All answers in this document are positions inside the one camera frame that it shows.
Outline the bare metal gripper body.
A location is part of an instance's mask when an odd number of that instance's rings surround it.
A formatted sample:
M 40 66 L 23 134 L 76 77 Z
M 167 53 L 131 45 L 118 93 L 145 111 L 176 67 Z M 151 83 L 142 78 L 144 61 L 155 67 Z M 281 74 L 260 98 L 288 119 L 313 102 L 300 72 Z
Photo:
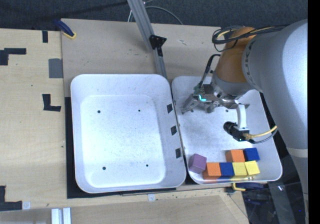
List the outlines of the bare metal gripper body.
M 249 107 L 247 103 L 240 103 L 239 96 L 233 96 L 224 92 L 219 86 L 211 84 L 203 84 L 197 89 L 197 95 L 200 103 L 204 106 L 206 103 L 216 102 L 217 107 L 225 107 L 227 109 L 236 109 L 239 105 L 245 108 Z

